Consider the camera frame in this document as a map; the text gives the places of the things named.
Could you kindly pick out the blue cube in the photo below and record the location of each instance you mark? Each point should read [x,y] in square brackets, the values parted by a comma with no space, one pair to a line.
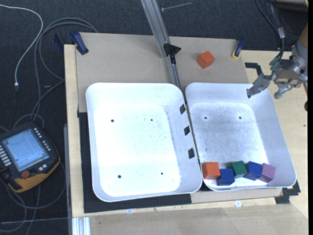
[254,170]
[226,177]

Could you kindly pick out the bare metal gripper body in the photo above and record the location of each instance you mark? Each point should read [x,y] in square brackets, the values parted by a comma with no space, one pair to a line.
[288,73]

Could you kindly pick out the purple cube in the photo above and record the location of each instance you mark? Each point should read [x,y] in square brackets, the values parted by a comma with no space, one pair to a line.
[267,172]

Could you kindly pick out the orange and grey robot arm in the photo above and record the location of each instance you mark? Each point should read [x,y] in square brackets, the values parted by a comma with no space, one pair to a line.
[303,45]

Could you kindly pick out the flat brown board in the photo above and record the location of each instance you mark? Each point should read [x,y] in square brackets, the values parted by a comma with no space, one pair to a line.
[127,62]

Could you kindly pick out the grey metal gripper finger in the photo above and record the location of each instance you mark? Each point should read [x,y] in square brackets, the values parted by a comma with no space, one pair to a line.
[280,91]
[259,84]

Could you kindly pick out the orange cube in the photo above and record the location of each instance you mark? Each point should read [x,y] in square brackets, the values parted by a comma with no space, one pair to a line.
[210,170]
[205,59]

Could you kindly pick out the white plastic tray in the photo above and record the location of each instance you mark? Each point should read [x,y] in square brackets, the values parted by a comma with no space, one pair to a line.
[137,150]
[230,136]

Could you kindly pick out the green cube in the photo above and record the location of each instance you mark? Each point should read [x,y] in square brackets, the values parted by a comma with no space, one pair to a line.
[239,168]

